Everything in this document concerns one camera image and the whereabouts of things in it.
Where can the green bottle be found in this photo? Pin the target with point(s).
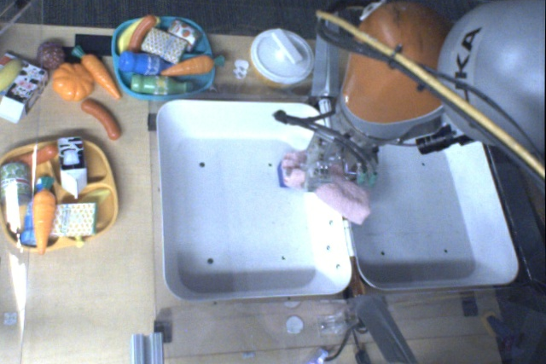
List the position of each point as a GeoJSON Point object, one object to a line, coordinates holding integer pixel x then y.
{"type": "Point", "coordinates": [158, 84]}

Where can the small white plastic piece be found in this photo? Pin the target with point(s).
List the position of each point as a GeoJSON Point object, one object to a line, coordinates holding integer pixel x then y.
{"type": "Point", "coordinates": [241, 69]}

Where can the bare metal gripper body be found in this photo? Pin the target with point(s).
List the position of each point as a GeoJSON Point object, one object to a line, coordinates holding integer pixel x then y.
{"type": "Point", "coordinates": [337, 157]}

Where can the white carton with black print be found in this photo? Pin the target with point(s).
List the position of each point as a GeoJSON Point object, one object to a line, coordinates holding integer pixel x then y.
{"type": "Point", "coordinates": [72, 166]}

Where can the brown sausage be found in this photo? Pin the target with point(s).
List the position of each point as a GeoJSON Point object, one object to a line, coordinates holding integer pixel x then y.
{"type": "Point", "coordinates": [40, 155]}
{"type": "Point", "coordinates": [102, 119]}
{"type": "Point", "coordinates": [142, 31]}

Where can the blue divided plate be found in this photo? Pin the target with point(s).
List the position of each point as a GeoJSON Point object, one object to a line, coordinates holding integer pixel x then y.
{"type": "Point", "coordinates": [205, 86]}

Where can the blue bottle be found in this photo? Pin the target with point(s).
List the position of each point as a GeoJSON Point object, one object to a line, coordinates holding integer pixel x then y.
{"type": "Point", "coordinates": [27, 230]}
{"type": "Point", "coordinates": [141, 62]}

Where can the orange carrot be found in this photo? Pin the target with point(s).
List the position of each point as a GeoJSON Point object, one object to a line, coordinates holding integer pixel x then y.
{"type": "Point", "coordinates": [44, 217]}
{"type": "Point", "coordinates": [189, 66]}
{"type": "Point", "coordinates": [100, 74]}

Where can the yellow patterned white packet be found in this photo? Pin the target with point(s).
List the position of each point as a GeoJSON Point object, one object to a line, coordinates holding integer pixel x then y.
{"type": "Point", "coordinates": [74, 219]}
{"type": "Point", "coordinates": [163, 45]}

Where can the yellow tub with white lid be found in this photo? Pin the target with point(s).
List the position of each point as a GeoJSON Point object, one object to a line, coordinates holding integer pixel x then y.
{"type": "Point", "coordinates": [281, 55]}

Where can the cow print milk carton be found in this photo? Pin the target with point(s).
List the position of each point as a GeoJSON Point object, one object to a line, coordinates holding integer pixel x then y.
{"type": "Point", "coordinates": [25, 91]}

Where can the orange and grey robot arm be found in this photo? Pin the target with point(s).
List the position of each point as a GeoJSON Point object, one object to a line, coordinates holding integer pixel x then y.
{"type": "Point", "coordinates": [392, 68]}

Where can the yellow banana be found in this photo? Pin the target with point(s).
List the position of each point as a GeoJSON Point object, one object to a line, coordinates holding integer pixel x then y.
{"type": "Point", "coordinates": [124, 36]}
{"type": "Point", "coordinates": [8, 74]}

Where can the dark brown round ball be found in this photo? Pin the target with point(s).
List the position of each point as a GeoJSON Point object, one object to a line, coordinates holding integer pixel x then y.
{"type": "Point", "coordinates": [50, 54]}

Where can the white can with orange print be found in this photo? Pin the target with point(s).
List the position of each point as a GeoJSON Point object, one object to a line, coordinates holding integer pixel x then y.
{"type": "Point", "coordinates": [185, 32]}

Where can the yellow divided plate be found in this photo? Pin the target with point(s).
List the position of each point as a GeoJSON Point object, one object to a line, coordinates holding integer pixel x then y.
{"type": "Point", "coordinates": [102, 183]}

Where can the green and white can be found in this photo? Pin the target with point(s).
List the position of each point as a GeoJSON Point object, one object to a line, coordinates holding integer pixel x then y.
{"type": "Point", "coordinates": [15, 187]}

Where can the clear plastic bottle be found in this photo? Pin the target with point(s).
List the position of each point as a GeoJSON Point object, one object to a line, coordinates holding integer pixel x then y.
{"type": "Point", "coordinates": [335, 321]}

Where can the white plastic tray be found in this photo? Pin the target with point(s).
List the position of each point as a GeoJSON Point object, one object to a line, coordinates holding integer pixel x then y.
{"type": "Point", "coordinates": [239, 209]}
{"type": "Point", "coordinates": [431, 217]}

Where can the black cylinder on white bracket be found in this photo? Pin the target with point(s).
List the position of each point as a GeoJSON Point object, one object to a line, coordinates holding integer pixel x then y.
{"type": "Point", "coordinates": [439, 140]}

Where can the orange pumpkin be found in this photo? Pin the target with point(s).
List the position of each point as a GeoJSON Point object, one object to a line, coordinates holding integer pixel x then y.
{"type": "Point", "coordinates": [72, 82]}

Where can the pink fluffy cloth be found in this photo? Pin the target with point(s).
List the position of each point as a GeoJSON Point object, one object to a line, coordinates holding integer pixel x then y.
{"type": "Point", "coordinates": [345, 200]}

